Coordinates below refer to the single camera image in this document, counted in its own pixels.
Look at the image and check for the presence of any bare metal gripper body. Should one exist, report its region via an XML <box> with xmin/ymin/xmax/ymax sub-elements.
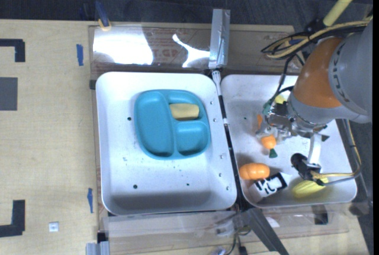
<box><xmin>264</xmin><ymin>102</ymin><xmax>329</xmax><ymax>138</ymax></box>

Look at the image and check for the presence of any orange carrot with green top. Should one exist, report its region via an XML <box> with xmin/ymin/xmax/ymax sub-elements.
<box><xmin>260</xmin><ymin>134</ymin><xmax>279</xmax><ymax>159</ymax></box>

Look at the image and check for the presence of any white plastic tray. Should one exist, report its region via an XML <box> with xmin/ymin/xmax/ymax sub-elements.
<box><xmin>220</xmin><ymin>73</ymin><xmax>358</xmax><ymax>209</ymax></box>
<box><xmin>95</xmin><ymin>70</ymin><xmax>239</xmax><ymax>217</ymax></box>

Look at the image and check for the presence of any orange toy pumpkin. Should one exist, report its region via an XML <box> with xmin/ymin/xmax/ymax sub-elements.
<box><xmin>239</xmin><ymin>162</ymin><xmax>271</xmax><ymax>181</ymax></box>

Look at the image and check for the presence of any white cube with black print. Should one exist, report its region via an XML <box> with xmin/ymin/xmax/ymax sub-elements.
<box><xmin>253</xmin><ymin>172</ymin><xmax>293</xmax><ymax>198</ymax></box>

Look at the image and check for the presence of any yellow toy corn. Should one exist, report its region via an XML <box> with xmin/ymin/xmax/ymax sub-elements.
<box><xmin>292</xmin><ymin>179</ymin><xmax>329</xmax><ymax>199</ymax></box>

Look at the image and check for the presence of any blue divided plate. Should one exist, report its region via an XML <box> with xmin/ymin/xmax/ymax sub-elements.
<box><xmin>133</xmin><ymin>89</ymin><xmax>212</xmax><ymax>160</ymax></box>

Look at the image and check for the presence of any black cylinder on white bracket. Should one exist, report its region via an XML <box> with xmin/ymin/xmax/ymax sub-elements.
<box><xmin>290</xmin><ymin>135</ymin><xmax>323</xmax><ymax>181</ymax></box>

